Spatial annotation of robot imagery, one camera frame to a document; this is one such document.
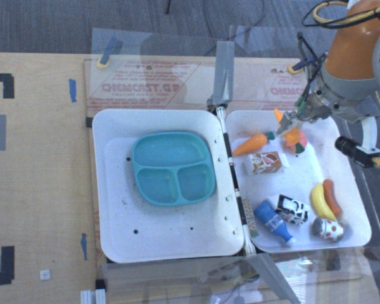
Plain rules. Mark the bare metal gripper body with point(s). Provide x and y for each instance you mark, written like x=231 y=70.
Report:
x=318 y=106

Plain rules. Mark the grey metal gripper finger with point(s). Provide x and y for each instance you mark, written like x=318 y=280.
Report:
x=283 y=128
x=294 y=119

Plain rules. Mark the orange carrot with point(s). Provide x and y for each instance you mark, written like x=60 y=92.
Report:
x=250 y=143
x=293 y=136

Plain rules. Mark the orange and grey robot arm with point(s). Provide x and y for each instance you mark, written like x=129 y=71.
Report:
x=351 y=52

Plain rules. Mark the pink toy food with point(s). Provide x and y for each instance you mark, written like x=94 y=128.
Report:
x=304 y=139

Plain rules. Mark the brown and white carton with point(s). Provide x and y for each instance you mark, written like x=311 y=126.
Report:
x=266 y=162

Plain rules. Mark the white plastic tray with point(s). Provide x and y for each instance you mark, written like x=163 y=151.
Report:
x=301 y=182
x=120 y=233

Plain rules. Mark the black and white carton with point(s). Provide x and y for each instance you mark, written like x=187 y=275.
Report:
x=293 y=209

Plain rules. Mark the yellow banana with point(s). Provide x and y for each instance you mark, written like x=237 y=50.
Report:
x=320 y=201

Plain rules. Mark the orange sausage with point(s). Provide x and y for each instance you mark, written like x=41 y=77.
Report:
x=332 y=198

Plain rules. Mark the blue bottle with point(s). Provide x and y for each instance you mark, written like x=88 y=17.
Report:
x=272 y=220

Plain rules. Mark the patterned flat packet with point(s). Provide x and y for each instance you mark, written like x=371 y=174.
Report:
x=249 y=215

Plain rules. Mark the white can with red dots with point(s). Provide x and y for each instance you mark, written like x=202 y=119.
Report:
x=329 y=230

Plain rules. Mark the teal divided plate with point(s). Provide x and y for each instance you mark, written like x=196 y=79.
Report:
x=174 y=169

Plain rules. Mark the brown cardboard board red print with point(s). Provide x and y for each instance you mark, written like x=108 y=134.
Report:
x=139 y=87

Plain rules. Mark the black cylinder on white bracket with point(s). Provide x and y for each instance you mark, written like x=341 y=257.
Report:
x=354 y=152

